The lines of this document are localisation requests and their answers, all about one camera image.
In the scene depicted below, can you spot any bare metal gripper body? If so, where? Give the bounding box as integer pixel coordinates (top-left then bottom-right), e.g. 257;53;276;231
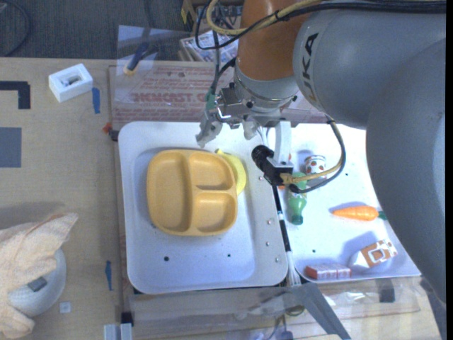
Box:
204;85;298;130

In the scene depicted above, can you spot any yellow banana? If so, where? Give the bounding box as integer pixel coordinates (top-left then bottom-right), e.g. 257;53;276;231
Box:
214;148;248;196

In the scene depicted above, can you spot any brown cardboard board red print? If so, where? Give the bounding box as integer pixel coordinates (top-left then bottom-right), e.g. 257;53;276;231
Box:
107;64;423;328

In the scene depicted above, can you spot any yellow divided plate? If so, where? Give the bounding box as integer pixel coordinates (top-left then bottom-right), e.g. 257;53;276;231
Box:
145;148;239;237

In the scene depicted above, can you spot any white can with red print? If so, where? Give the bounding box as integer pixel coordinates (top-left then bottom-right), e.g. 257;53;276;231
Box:
304;154;328;181

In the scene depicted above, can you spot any green plastic bottle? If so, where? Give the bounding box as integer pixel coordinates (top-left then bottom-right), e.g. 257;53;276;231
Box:
285;171;309;226

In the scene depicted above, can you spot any thin black and white rod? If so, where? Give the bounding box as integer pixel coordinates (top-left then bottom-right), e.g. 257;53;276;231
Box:
273;185;302;287

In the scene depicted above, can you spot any white plastic tray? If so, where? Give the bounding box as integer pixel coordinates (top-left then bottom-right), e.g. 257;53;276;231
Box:
275;122;423;283
117;120;289;295

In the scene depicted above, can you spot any orange carrot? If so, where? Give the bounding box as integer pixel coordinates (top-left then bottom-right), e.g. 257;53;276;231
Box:
331;204;389;222

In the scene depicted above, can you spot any white foam box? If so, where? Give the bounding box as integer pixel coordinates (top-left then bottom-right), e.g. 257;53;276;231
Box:
47;62;94;103

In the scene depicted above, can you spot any red and white packet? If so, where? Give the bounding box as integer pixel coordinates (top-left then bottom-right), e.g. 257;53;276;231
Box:
304;263;352;281

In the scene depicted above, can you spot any orange and white carton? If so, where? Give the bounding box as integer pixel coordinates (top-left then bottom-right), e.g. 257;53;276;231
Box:
348;238;399;269

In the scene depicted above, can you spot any pale orange cloth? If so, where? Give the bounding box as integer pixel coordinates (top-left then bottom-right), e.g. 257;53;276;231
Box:
0;212;79;340

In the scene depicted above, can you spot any white round bowl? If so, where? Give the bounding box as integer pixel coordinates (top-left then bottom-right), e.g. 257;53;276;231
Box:
8;248;68;319

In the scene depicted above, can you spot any black cylinder on white bracket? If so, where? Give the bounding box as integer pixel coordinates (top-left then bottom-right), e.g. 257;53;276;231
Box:
251;120;295;186

